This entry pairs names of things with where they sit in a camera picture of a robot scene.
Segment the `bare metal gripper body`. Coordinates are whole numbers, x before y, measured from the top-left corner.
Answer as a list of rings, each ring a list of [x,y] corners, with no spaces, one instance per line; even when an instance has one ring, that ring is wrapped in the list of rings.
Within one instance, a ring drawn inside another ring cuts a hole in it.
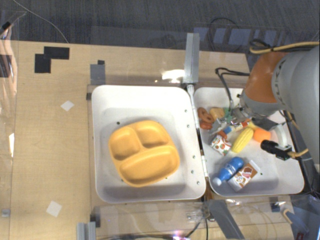
[[[235,107],[230,110],[230,124],[236,125],[242,122],[249,122],[251,117],[246,113],[243,107]]]

